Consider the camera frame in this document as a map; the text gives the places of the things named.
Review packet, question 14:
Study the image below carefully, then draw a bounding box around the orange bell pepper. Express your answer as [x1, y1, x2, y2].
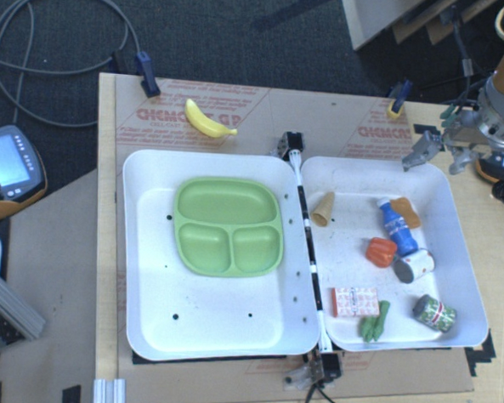
[364, 236, 399, 270]

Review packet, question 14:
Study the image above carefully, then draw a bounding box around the white plastic tray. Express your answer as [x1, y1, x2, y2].
[110, 146, 333, 372]
[288, 153, 500, 361]

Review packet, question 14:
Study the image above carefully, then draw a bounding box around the brown cardboard board red print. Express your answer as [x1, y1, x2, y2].
[94, 75, 504, 403]

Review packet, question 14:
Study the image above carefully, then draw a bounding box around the orange and white carton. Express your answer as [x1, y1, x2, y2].
[329, 284, 383, 321]

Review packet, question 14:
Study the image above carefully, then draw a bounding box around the blue bottle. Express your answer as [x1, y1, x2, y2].
[373, 196, 424, 258]

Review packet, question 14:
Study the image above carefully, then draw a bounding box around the white can with red print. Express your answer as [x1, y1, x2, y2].
[391, 246, 437, 287]

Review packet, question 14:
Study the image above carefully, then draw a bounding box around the yellow banana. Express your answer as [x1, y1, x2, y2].
[182, 97, 241, 141]

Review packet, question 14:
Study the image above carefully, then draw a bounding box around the thin black and white rod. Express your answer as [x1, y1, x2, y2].
[277, 149, 346, 354]

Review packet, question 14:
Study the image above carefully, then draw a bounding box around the tan ice cream cone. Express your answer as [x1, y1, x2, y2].
[309, 190, 337, 229]

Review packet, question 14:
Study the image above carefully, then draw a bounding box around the green and white can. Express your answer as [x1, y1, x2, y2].
[411, 292, 459, 335]

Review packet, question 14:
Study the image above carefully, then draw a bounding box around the green divided plate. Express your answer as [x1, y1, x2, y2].
[168, 173, 289, 281]

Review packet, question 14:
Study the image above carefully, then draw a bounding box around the green toy vegetable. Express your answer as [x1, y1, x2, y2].
[358, 298, 393, 345]

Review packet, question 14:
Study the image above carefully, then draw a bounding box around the orange brown toy biscuit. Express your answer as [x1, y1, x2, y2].
[388, 196, 424, 230]

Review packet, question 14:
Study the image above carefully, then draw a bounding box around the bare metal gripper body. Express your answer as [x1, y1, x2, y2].
[440, 102, 504, 156]

